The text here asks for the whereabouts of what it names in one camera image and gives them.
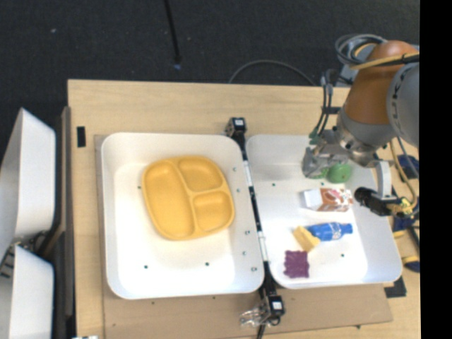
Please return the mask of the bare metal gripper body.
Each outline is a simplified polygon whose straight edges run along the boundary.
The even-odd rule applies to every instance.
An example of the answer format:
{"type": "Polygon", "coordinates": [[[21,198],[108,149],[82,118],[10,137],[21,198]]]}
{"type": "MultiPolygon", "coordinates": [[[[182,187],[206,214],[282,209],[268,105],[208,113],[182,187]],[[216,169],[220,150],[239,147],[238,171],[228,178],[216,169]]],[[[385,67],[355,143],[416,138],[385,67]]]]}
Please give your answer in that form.
{"type": "Polygon", "coordinates": [[[315,163],[322,164],[325,167],[345,164],[349,161],[363,167],[369,167],[375,159],[373,146],[363,144],[348,132],[343,134],[339,130],[325,130],[315,147],[315,163]]]}

